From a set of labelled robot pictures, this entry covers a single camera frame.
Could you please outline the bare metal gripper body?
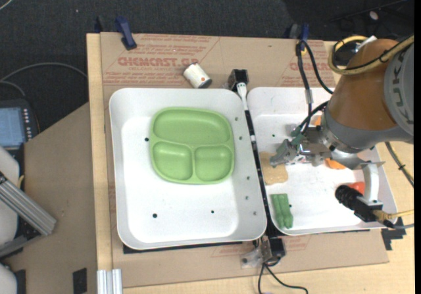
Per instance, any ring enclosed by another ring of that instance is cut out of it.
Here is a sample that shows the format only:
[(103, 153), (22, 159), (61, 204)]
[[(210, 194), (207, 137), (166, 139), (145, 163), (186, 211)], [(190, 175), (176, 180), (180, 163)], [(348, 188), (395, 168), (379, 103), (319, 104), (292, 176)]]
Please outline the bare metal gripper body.
[(364, 160), (358, 156), (359, 150), (346, 146), (326, 126), (311, 126), (305, 132), (296, 127), (291, 137), (298, 154), (306, 157), (307, 161), (310, 161), (312, 153), (330, 151), (332, 157), (324, 163), (330, 168), (356, 170), (364, 164)]

